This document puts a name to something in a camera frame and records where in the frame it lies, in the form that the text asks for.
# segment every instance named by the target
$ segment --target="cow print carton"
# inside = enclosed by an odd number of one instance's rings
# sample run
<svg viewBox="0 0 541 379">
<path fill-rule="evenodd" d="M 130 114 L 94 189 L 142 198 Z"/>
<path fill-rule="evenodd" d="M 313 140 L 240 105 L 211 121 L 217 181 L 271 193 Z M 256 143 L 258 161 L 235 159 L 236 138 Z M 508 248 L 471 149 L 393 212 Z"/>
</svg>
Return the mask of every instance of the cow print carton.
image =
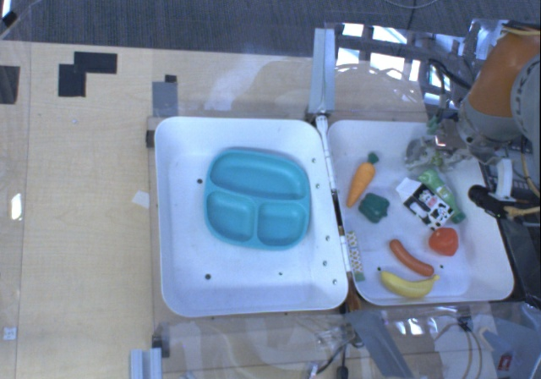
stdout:
<svg viewBox="0 0 541 379">
<path fill-rule="evenodd" d="M 432 230 L 442 227 L 452 217 L 453 210 L 428 186 L 417 180 L 405 178 L 396 187 L 402 203 Z"/>
</svg>

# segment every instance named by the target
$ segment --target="white tray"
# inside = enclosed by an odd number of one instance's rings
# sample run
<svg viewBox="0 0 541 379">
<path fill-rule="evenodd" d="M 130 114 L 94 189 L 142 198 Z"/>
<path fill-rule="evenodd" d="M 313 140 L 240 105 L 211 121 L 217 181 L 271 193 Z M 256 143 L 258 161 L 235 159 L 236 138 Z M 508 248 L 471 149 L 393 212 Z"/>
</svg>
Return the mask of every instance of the white tray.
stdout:
<svg viewBox="0 0 541 379">
<path fill-rule="evenodd" d="M 467 219 L 458 225 L 448 224 L 459 235 L 459 248 L 452 257 L 437 255 L 428 246 L 430 229 L 400 201 L 396 186 L 417 172 L 404 167 L 410 140 L 425 134 L 418 123 L 339 121 L 329 130 L 338 196 L 344 229 L 358 237 L 365 280 L 357 283 L 358 292 L 376 305 L 439 304 L 486 301 L 506 298 L 513 290 L 513 274 L 496 220 L 473 204 L 467 192 L 473 184 L 484 184 L 478 162 L 461 162 L 441 177 L 451 187 Z M 384 196 L 391 203 L 388 217 L 374 224 L 357 207 L 345 206 L 349 183 L 358 164 L 374 151 L 380 161 L 367 192 Z M 389 292 L 381 283 L 378 268 L 408 279 L 421 279 L 403 266 L 391 253 L 389 241 L 397 238 L 419 260 L 430 263 L 440 280 L 422 299 L 405 299 Z"/>
<path fill-rule="evenodd" d="M 161 289 L 172 311 L 196 317 L 328 310 L 345 299 L 347 276 L 316 129 L 296 120 L 169 118 L 155 143 Z M 231 245 L 205 226 L 205 186 L 198 179 L 233 147 L 274 151 L 308 175 L 308 232 L 291 249 Z"/>
</svg>

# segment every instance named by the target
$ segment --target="blue object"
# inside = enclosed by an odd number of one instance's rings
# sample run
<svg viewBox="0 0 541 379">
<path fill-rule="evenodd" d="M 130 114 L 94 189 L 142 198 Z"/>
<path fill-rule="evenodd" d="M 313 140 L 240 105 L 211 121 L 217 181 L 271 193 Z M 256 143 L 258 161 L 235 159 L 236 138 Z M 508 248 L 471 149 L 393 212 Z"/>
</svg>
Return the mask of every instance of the blue object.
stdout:
<svg viewBox="0 0 541 379">
<path fill-rule="evenodd" d="M 308 229 L 308 176 L 285 157 L 224 151 L 208 170 L 204 206 L 206 225 L 218 239 L 264 250 L 291 248 Z"/>
</svg>

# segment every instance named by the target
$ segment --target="white sticker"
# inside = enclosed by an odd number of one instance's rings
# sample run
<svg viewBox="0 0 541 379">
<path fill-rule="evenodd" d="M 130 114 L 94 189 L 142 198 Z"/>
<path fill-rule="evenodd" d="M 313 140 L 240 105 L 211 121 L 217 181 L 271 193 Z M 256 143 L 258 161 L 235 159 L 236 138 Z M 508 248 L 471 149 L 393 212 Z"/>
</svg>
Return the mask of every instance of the white sticker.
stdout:
<svg viewBox="0 0 541 379">
<path fill-rule="evenodd" d="M 132 203 L 135 203 L 136 205 L 142 206 L 145 209 L 150 208 L 150 195 L 149 193 L 145 193 L 144 191 L 137 191 L 134 195 L 134 198 L 132 199 Z"/>
<path fill-rule="evenodd" d="M 17 339 L 17 328 L 16 327 L 13 327 L 13 328 L 7 328 L 5 327 L 3 329 L 3 339 L 8 341 L 8 340 L 16 340 Z"/>
</svg>

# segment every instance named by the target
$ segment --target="green bottle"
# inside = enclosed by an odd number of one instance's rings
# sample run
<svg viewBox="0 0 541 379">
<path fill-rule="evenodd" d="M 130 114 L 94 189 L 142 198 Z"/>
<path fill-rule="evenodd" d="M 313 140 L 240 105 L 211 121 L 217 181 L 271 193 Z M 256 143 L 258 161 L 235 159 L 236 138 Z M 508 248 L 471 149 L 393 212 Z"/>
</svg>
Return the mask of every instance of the green bottle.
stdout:
<svg viewBox="0 0 541 379">
<path fill-rule="evenodd" d="M 451 207 L 451 209 L 454 211 L 451 220 L 455 224 L 458 224 L 459 222 L 463 221 L 464 218 L 466 218 L 464 212 L 458 209 L 458 205 L 455 201 L 455 196 L 453 195 L 453 193 L 451 193 L 451 190 L 447 187 L 447 185 L 444 184 L 443 180 L 441 180 L 440 176 L 438 176 L 438 173 L 433 168 L 425 170 L 418 177 L 418 179 L 423 182 L 423 184 L 428 186 L 445 203 L 447 203 L 447 205 Z"/>
</svg>

